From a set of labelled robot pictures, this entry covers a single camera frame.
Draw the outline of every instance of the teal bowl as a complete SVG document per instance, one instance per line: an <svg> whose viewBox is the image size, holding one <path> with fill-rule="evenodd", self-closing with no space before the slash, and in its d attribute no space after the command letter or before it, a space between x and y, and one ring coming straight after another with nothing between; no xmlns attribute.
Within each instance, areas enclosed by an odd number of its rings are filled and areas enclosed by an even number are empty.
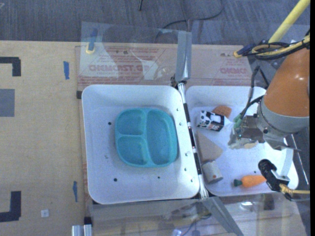
<svg viewBox="0 0 315 236"><path fill-rule="evenodd" d="M165 167L177 158L172 117L155 108L132 108L115 121L115 144L122 161L135 167Z"/></svg>

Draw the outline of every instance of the carrot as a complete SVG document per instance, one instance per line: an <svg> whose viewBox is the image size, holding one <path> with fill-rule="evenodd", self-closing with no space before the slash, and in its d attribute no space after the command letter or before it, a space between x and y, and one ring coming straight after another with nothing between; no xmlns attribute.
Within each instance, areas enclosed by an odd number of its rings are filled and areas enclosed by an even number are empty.
<svg viewBox="0 0 315 236"><path fill-rule="evenodd" d="M243 187L252 187L252 186L256 186L259 185L263 182L266 181L266 178L262 175L247 175L242 177L241 180L234 180L234 186L243 186Z"/></svg>

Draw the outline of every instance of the white square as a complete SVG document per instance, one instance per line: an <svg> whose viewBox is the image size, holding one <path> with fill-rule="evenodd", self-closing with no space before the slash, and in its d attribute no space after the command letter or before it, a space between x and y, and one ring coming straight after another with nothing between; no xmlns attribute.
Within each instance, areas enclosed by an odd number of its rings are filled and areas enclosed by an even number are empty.
<svg viewBox="0 0 315 236"><path fill-rule="evenodd" d="M46 210L41 210L40 213L41 213L41 217L42 217L42 218L47 218L47 217L49 217L49 210L48 210L48 209L46 209Z"/></svg>

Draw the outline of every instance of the gray floor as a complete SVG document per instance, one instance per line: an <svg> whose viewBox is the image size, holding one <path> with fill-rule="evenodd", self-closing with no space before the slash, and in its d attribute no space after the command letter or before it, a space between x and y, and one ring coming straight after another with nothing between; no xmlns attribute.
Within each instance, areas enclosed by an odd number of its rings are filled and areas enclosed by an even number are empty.
<svg viewBox="0 0 315 236"><path fill-rule="evenodd" d="M0 0L0 40L80 41L82 22L163 28L184 19L198 19L214 15L220 0ZM259 43L268 39L299 0L222 0L222 13L207 21L192 24L195 44ZM285 41L300 40L310 26L310 7L296 21ZM186 23L172 24L169 29L186 30ZM260 63L271 80L278 62ZM301 148L300 157L309 182L309 132L295 135ZM296 154L295 162L300 167ZM298 169L303 176L302 168ZM308 187L303 179L300 187ZM310 234L310 202L299 204Z"/></svg>

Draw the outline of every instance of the divided teal plate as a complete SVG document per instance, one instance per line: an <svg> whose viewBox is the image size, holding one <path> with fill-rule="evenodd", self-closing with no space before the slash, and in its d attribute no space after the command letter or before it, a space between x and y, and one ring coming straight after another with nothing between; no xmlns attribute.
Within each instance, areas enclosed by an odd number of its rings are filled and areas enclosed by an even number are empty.
<svg viewBox="0 0 315 236"><path fill-rule="evenodd" d="M172 117L155 108L132 108L115 122L119 157L135 167L164 167L177 157L177 135Z"/></svg>

